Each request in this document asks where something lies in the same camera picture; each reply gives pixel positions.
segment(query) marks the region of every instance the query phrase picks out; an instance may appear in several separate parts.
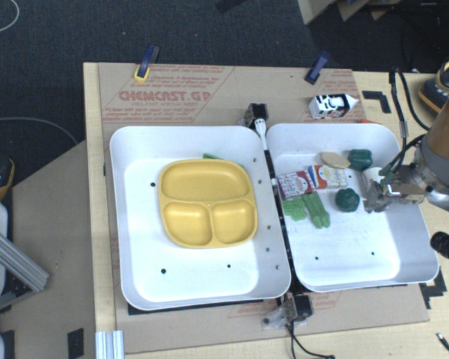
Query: yellow plate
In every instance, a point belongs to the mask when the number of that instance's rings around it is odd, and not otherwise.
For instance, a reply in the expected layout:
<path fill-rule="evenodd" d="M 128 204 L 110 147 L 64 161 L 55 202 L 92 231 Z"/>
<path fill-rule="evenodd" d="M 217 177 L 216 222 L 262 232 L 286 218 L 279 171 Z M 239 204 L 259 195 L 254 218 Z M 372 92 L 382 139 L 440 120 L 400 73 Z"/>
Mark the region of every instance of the yellow plate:
<path fill-rule="evenodd" d="M 159 211 L 165 231 L 187 248 L 220 248 L 256 233 L 253 185 L 238 164 L 223 159 L 187 159 L 159 176 Z"/>

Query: cardboard sheet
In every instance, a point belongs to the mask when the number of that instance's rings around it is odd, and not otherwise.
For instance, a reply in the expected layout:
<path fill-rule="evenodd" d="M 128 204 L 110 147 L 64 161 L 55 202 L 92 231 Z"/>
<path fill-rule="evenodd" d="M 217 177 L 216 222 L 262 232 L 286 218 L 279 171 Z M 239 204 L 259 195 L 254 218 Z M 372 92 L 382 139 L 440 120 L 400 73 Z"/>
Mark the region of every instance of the cardboard sheet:
<path fill-rule="evenodd" d="M 263 316 L 275 300 L 217 305 L 130 315 L 120 288 L 120 260 L 114 209 L 109 142 L 128 125 L 237 125 L 250 103 L 266 103 L 268 126 L 276 123 L 359 122 L 361 102 L 345 117 L 313 120 L 312 97 L 347 93 L 360 99 L 351 70 L 321 70 L 315 85 L 304 80 L 305 68 L 256 68 L 201 65 L 151 65 L 150 77 L 137 84 L 134 64 L 99 64 L 103 147 L 117 328 L 123 330 L 127 354 L 284 337 L 263 329 Z M 296 329 L 317 334 L 427 321 L 419 285 L 311 293 L 314 315 Z"/>

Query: blue clamp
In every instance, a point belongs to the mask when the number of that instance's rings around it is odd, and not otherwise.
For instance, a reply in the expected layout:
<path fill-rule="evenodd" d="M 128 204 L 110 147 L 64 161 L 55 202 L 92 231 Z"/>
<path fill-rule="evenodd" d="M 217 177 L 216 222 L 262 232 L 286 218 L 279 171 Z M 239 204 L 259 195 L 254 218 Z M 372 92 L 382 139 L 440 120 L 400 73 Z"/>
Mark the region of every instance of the blue clamp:
<path fill-rule="evenodd" d="M 314 62 L 313 67 L 309 70 L 308 74 L 306 75 L 305 80 L 310 84 L 314 85 L 314 83 L 320 76 L 321 69 L 324 68 L 330 57 L 331 55 L 327 51 L 322 51 L 319 58 Z"/>
<path fill-rule="evenodd" d="M 150 64 L 153 64 L 158 58 L 159 47 L 148 44 L 147 50 L 144 52 L 141 64 L 136 67 L 133 77 L 137 82 L 145 82 L 150 75 Z"/>

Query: black pen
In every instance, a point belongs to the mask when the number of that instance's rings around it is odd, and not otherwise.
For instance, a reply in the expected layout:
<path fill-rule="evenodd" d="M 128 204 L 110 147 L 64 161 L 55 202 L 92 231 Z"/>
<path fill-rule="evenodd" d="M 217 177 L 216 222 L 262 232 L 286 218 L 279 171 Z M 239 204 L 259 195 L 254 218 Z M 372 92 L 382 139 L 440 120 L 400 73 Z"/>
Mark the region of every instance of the black pen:
<path fill-rule="evenodd" d="M 437 333 L 437 337 L 441 341 L 442 345 L 449 351 L 449 342 L 442 336 L 440 332 Z"/>

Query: black floor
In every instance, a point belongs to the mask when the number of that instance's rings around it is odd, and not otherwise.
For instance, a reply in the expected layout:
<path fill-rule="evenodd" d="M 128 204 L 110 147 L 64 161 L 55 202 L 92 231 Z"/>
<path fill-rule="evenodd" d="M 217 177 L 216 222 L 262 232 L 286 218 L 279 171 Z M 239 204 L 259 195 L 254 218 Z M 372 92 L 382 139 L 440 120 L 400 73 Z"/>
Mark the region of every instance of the black floor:
<path fill-rule="evenodd" d="M 449 0 L 405 0 L 375 21 L 343 22 L 336 5 L 305 26 L 297 0 L 15 0 L 20 15 L 0 33 L 0 118 L 33 117 L 85 138 L 82 64 L 135 62 L 150 42 L 164 64 L 327 67 L 434 73 L 449 53 Z M 0 28 L 15 7 L 0 0 Z M 15 183 L 73 146 L 36 121 L 0 121 L 0 151 L 16 163 Z"/>

